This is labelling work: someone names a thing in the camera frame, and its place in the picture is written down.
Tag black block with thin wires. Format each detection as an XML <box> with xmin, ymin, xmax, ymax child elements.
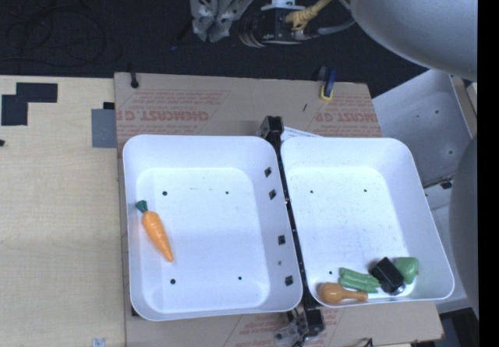
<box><xmin>260</xmin><ymin>115</ymin><xmax>284</xmax><ymax>142</ymax></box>
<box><xmin>303</xmin><ymin>307</ymin><xmax>327</xmax><ymax>338</ymax></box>

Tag orange pear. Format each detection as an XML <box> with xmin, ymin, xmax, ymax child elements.
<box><xmin>317</xmin><ymin>281</ymin><xmax>369</xmax><ymax>306</ymax></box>

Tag green bean pods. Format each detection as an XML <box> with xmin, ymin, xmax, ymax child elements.
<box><xmin>337</xmin><ymin>267</ymin><xmax>382</xmax><ymax>295</ymax></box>

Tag white plastic tray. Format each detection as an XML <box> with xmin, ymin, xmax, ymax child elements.
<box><xmin>122</xmin><ymin>133</ymin><xmax>304</xmax><ymax>322</ymax></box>
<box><xmin>279</xmin><ymin>136</ymin><xmax>456</xmax><ymax>309</ymax></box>

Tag orange carrot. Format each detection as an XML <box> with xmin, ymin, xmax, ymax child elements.
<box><xmin>135</xmin><ymin>200</ymin><xmax>175</xmax><ymax>264</ymax></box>

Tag brown cardboard board, red print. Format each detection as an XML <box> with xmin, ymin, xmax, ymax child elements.
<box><xmin>113</xmin><ymin>72</ymin><xmax>446</xmax><ymax>347</ymax></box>

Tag black bottle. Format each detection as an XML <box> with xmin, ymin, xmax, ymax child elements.
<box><xmin>368</xmin><ymin>256</ymin><xmax>407</xmax><ymax>296</ymax></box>

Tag green pepper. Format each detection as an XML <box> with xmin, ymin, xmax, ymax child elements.
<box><xmin>392</xmin><ymin>256</ymin><xmax>421</xmax><ymax>285</ymax></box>

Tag thin black rod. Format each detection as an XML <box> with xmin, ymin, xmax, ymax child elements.
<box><xmin>271</xmin><ymin>130</ymin><xmax>317</xmax><ymax>312</ymax></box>

